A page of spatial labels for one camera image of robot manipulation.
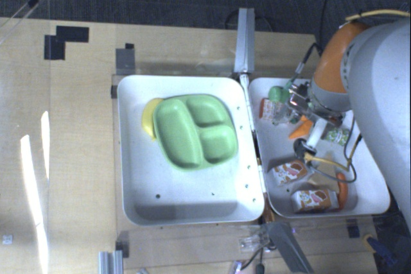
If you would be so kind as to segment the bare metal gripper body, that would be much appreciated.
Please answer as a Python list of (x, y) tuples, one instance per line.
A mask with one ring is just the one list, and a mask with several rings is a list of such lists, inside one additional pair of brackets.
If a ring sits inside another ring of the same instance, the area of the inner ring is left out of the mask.
[(305, 116), (313, 123), (323, 119), (333, 126), (342, 125), (344, 115), (322, 105), (314, 95), (310, 83), (293, 84), (289, 91), (288, 105), (300, 115)]

